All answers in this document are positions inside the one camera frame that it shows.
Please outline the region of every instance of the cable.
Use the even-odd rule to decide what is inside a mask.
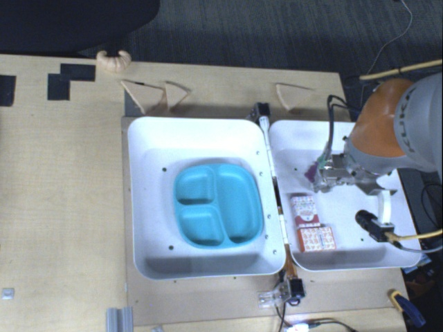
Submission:
[[[349,332],[358,332],[356,329],[353,329],[348,324],[345,324],[343,322],[337,321],[332,318],[324,318],[319,320],[308,320],[306,322],[299,322],[297,324],[294,324],[294,326],[297,326],[298,324],[307,325],[309,329],[314,329],[316,327],[321,326],[322,324],[339,324],[343,327],[345,327]]]
[[[282,314],[280,314],[280,311],[278,310],[278,307],[277,307],[277,306],[275,307],[275,309],[276,309],[276,311],[277,311],[277,315],[278,315],[278,317],[281,319],[280,327],[278,328],[277,332],[280,332],[280,331],[282,330],[282,328],[283,328],[283,324],[286,324],[287,327],[292,327],[292,325],[291,325],[290,323],[288,323],[288,322],[286,322],[286,321],[284,320],[284,315],[286,314],[286,302],[283,303],[283,311],[282,311]]]
[[[333,100],[338,100],[342,104],[331,104]],[[318,164],[320,165],[320,168],[324,166],[325,162],[329,160],[329,157],[332,153],[332,141],[334,139],[334,107],[348,109],[352,111],[360,111],[359,109],[350,106],[343,98],[340,98],[335,95],[329,95],[327,97],[327,112],[329,115],[329,137],[327,139],[327,143],[325,146],[325,150],[323,151],[322,155],[317,159]]]
[[[376,80],[376,79],[381,79],[383,77],[387,77],[387,76],[391,76],[391,75],[398,75],[398,74],[402,74],[402,73],[408,73],[409,71],[414,71],[414,70],[418,70],[418,69],[432,68],[434,66],[440,66],[442,64],[443,64],[443,59],[433,60],[431,62],[425,62],[425,63],[419,63],[419,64],[414,64],[414,65],[409,65],[409,66],[403,66],[401,68],[395,68],[395,69],[388,70],[388,71],[383,71],[383,72],[377,73],[377,74],[361,75],[359,77],[359,80],[360,81]]]
[[[415,234],[415,235],[407,235],[407,236],[399,236],[394,232],[385,232],[386,237],[390,242],[393,241],[405,241],[405,240],[413,240],[413,239],[430,239],[431,237],[440,236],[443,234],[443,229],[427,232],[425,234]]]
[[[381,55],[381,53],[383,52],[384,48],[386,48],[387,46],[389,46],[389,44],[393,43],[393,42],[396,41],[397,39],[403,37],[403,36],[409,31],[409,28],[410,28],[411,25],[413,24],[413,13],[409,10],[409,7],[406,5],[406,3],[404,2],[404,0],[400,0],[400,1],[401,1],[401,4],[405,7],[405,9],[409,12],[409,15],[410,15],[410,19],[409,19],[408,26],[406,27],[406,29],[405,29],[401,34],[399,34],[398,36],[392,38],[390,41],[386,42],[386,43],[380,48],[379,52],[377,53],[377,56],[375,57],[375,59],[374,59],[372,65],[371,65],[371,67],[369,68],[369,70],[368,70],[368,72],[366,73],[366,75],[369,75],[369,74],[370,74],[370,72],[371,72],[372,69],[374,68],[375,64],[378,62],[378,60],[379,60],[379,58],[380,58],[380,55]],[[363,103],[363,94],[364,94],[364,92],[365,92],[365,88],[366,88],[366,86],[363,86],[363,87],[361,88],[360,107],[362,107],[362,103]]]
[[[319,321],[320,324],[340,324],[341,326],[344,326],[345,328],[347,328],[350,332],[358,332],[356,329],[353,329],[351,326],[344,324],[343,322],[340,321],[336,321],[336,320],[331,320],[331,321]]]
[[[413,250],[412,248],[403,247],[403,245],[401,243],[399,243],[398,241],[394,241],[394,242],[392,242],[392,244],[400,250],[403,250],[406,252],[414,252],[414,253],[434,253],[434,252],[438,252],[443,249],[443,245],[436,247],[436,248],[430,248],[429,250]]]
[[[433,200],[434,200],[433,196],[431,196],[431,195],[428,193],[428,188],[429,188],[429,187],[432,187],[432,186],[441,187],[442,185],[440,185],[439,183],[428,183],[427,185],[425,185],[425,186],[423,187],[423,189],[422,189],[422,195],[421,195],[421,198],[422,198],[422,207],[423,207],[424,213],[425,213],[426,216],[428,217],[429,221],[430,221],[430,222],[431,222],[436,228],[438,228],[437,223],[431,218],[431,216],[430,216],[428,210],[426,209],[426,206],[424,205],[424,193],[425,193],[425,192],[428,194],[429,199],[433,199]]]

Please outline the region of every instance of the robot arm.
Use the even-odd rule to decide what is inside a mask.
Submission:
[[[377,178],[402,167],[438,171],[442,179],[441,73],[415,84],[383,83],[366,102],[343,153],[331,155],[310,180],[316,192],[346,183],[377,195],[383,189]]]

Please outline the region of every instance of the blue plate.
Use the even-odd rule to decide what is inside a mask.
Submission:
[[[237,165],[183,170],[175,179],[174,206],[182,237],[195,247],[237,247],[252,242],[263,229],[257,185]]]

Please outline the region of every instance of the wooden board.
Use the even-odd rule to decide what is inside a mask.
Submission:
[[[399,323],[399,315],[401,315],[401,313],[394,308],[374,308],[371,310],[290,315],[284,319],[291,324],[295,324],[306,320],[328,317],[346,323],[358,332],[404,332],[406,329],[404,323]],[[277,332],[279,325],[280,318],[275,314],[274,317],[164,324],[162,328],[165,332]],[[151,330],[157,326],[158,325],[136,327],[134,332],[151,332]],[[328,324],[318,328],[318,331],[322,330],[326,332],[344,332],[345,328],[336,324]]]
[[[13,106],[0,107],[0,288],[15,288],[13,300],[0,300],[1,332],[104,331],[106,309],[127,305],[121,80],[160,87],[170,81],[191,90],[174,112],[158,109],[158,116],[244,118],[261,101],[271,104],[274,120],[301,118],[286,117],[275,94],[277,82],[317,90],[318,101],[313,101],[313,111],[306,117],[324,119],[327,95],[343,96],[339,77],[333,73],[132,63],[122,74],[97,70],[95,82],[71,82],[70,101],[48,101],[48,74],[59,73],[61,63],[95,64],[87,59],[0,55],[0,75],[17,76]],[[385,307],[387,287],[405,291],[399,270],[300,275],[306,279],[308,297],[302,309],[290,313],[308,313],[317,304],[317,311],[338,310],[334,306],[346,300],[346,306]],[[269,317],[167,325],[165,331],[204,331],[207,326],[217,326],[218,331],[244,331],[245,326],[272,331],[277,323],[273,311],[257,314],[249,302],[273,282],[273,277],[194,280],[177,283],[182,290],[171,282],[154,287],[152,297],[171,322],[184,314],[180,304],[171,302],[174,292],[185,306],[199,299],[195,291],[200,291],[207,311],[213,311],[228,307],[234,287],[248,304],[234,315],[226,308],[225,318]],[[322,300],[317,298],[333,284],[345,288],[338,295],[336,289]],[[359,320],[368,311],[372,310],[352,316]],[[401,316],[392,308],[380,311],[380,320],[361,331],[376,331],[374,324],[386,323],[395,326],[393,331],[405,331]],[[186,320],[194,321],[215,317],[192,309],[186,314]]]

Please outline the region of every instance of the white tray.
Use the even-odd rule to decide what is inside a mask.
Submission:
[[[343,150],[344,135],[352,123],[335,124],[333,150]],[[314,194],[322,223],[334,231],[337,249],[300,252],[289,204],[292,193],[312,194],[306,169],[319,156],[327,140],[327,122],[279,121],[270,138],[293,258],[307,270],[345,270],[413,266],[418,254],[377,243],[355,222],[357,211],[377,213],[376,197],[357,187],[335,187]],[[282,229],[261,129],[246,120],[139,118],[128,131],[129,165],[134,231],[134,263],[150,279],[179,279],[227,275],[270,275],[284,265]],[[253,242],[219,250],[191,246],[180,235],[174,215],[173,185],[185,168],[206,163],[232,163],[253,176],[262,202],[264,227]],[[396,172],[380,185],[398,189],[392,197],[396,233],[415,232]],[[419,248],[418,240],[408,247]]]
[[[343,137],[349,136],[353,126],[354,123],[349,122],[334,123],[333,153],[343,152]],[[293,258],[307,270],[414,266],[420,254],[401,251],[390,243],[376,242],[355,221],[355,214],[362,209],[378,214],[377,196],[367,196],[354,185],[336,186],[328,193],[312,192],[304,173],[325,147],[328,129],[328,122],[297,120],[281,120],[270,129],[269,137]],[[391,196],[391,222],[395,224],[395,233],[414,234],[415,227],[397,171],[390,176],[382,176],[378,183],[386,189],[397,190]],[[289,202],[293,193],[313,195],[320,222],[332,228],[336,250],[300,251]],[[418,240],[410,240],[405,245],[420,249]]]

